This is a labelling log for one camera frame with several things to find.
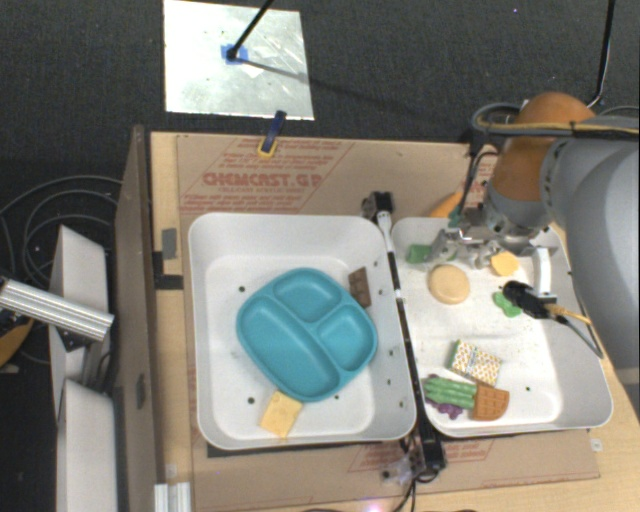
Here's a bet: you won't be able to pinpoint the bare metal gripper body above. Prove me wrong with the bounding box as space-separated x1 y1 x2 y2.
451 206 544 261

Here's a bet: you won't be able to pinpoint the blue divided plate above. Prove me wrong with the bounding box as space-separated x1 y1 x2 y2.
235 267 379 404

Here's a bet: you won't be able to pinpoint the green toy vegetable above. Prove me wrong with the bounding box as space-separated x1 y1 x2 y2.
404 242 434 265

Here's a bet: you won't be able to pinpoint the thin black and white rod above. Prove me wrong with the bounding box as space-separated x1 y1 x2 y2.
378 211 434 451

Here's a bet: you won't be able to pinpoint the black block with thin wires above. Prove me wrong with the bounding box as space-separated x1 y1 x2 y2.
361 190 396 222
399 433 447 477

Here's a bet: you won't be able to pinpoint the yellow toy food piece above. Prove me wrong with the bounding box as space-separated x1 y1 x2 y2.
489 250 522 278

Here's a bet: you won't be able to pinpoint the white plastic tray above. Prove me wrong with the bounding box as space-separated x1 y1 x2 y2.
389 215 615 439
187 211 419 452

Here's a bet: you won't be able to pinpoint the brown chocolate bar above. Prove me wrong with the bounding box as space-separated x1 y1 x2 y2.
347 266 373 309

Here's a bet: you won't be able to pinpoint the white patterned packet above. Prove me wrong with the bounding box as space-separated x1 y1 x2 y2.
449 339 504 387

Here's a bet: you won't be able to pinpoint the black cylinder on white bracket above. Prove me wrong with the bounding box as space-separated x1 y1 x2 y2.
501 245 559 321

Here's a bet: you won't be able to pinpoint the yellow cheese slice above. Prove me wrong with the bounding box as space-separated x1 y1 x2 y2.
258 390 305 441

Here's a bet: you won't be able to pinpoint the purple grapes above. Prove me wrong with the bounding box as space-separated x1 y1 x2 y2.
428 399 464 420

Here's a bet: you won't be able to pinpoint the green toy broccoli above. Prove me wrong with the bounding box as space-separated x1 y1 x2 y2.
491 290 524 319

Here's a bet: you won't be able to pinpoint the beige round biscuit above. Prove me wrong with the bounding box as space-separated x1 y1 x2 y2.
427 263 472 306

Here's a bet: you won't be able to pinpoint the brown cardboard board red print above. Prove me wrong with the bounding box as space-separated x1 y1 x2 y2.
176 134 602 501

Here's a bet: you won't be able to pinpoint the green asparagus bunch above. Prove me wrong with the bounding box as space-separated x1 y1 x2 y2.
421 375 479 411

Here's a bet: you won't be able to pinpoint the brown waffle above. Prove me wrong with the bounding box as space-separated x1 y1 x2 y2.
470 381 512 422

